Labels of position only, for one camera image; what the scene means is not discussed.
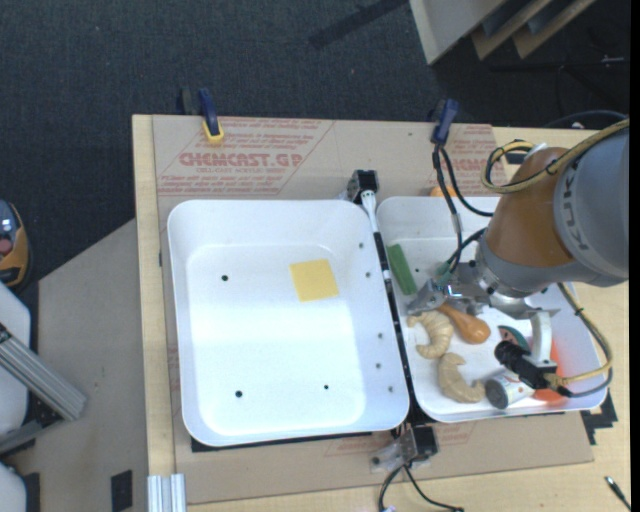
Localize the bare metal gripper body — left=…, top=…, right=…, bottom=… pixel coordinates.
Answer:
left=435, top=260, right=562, bottom=321

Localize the orange carrot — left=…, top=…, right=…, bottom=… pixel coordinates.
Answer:
left=530, top=337, right=567, bottom=404

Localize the thin black and white rod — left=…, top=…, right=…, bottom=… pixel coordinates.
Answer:
left=363, top=191, right=415, bottom=427

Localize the white plastic tray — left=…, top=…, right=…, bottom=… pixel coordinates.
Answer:
left=166, top=198, right=412, bottom=448
left=374, top=195, right=611, bottom=424

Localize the brown chicken drumstick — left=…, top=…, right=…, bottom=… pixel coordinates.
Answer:
left=436, top=302, right=492, bottom=345

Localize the brown cardboard board red print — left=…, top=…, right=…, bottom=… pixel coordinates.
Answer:
left=151, top=115, right=597, bottom=506

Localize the red watermelon slice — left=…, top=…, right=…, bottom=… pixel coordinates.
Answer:
left=496, top=324, right=532, bottom=351

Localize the green rectangular block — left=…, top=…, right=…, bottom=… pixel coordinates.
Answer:
left=385, top=243, right=418, bottom=296

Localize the beige croissant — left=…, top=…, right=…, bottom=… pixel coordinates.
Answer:
left=406, top=310, right=455, bottom=360
left=437, top=351, right=487, bottom=404

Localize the yellow cheese slice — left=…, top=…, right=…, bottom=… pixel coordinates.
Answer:
left=288, top=258, right=341, bottom=304

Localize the small white and red can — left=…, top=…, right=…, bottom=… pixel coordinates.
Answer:
left=484, top=368, right=537, bottom=411

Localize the black cylinder on white bracket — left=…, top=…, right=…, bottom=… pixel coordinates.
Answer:
left=493, top=308, right=560, bottom=391

